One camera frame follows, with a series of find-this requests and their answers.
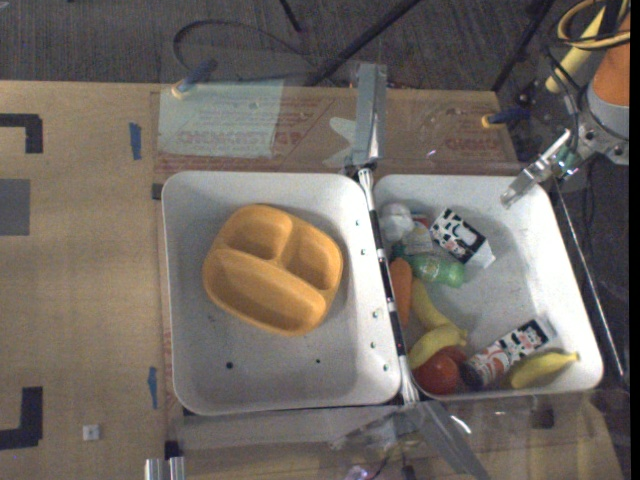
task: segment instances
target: carrot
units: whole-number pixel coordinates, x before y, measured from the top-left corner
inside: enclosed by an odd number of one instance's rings
[[[396,258],[389,264],[389,274],[400,324],[402,327],[406,327],[409,323],[409,310],[411,308],[411,283],[413,281],[411,265],[402,258]]]

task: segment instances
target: red tomato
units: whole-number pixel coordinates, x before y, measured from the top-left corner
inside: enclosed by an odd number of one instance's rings
[[[467,354],[465,354],[460,347],[456,347],[455,345],[441,348],[440,350],[438,350],[438,354],[448,355],[451,359],[455,361],[455,363],[458,366],[460,366],[462,363],[464,363],[467,360]]]
[[[418,385],[434,395],[455,393],[460,382],[460,369],[452,357],[454,355],[457,358],[461,357],[451,350],[440,350],[426,363],[413,370],[413,377]]]

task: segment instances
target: orange divided plate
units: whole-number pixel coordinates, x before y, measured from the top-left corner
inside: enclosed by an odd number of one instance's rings
[[[202,265],[209,298],[267,331],[300,336],[324,320],[342,277],[334,240],[277,208],[252,204],[231,215]]]

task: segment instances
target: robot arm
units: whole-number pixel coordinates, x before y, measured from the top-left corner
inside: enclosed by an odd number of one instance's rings
[[[580,10],[587,4],[581,2],[571,10]],[[561,28],[566,19],[561,19],[559,36],[567,37]],[[573,48],[589,52],[602,48],[602,41],[590,36],[589,28],[579,41],[567,41]],[[555,176],[563,179],[571,176],[587,159],[600,153],[612,162],[629,164],[629,100],[630,100],[630,36],[631,13],[620,24],[616,34],[607,38],[607,52],[594,77],[589,82],[579,108],[570,106],[570,113],[577,113],[577,130],[564,133],[540,157],[524,169],[502,194],[501,202],[509,208],[535,184]],[[575,59],[572,49],[565,61]],[[555,79],[560,74],[556,71]],[[550,79],[547,90],[553,91],[557,84]]]

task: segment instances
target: banana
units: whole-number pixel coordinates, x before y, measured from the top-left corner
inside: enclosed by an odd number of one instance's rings
[[[507,385],[513,389],[522,389],[544,381],[547,376],[559,372],[569,363],[579,360],[577,352],[549,351],[526,357],[516,363],[507,374]]]
[[[441,325],[456,326],[434,306],[427,293],[427,288],[417,277],[413,278],[411,284],[411,310],[427,331],[432,331]]]
[[[433,329],[420,338],[409,350],[409,368],[415,370],[426,363],[440,349],[451,345],[464,347],[467,332],[453,324],[445,324]]]

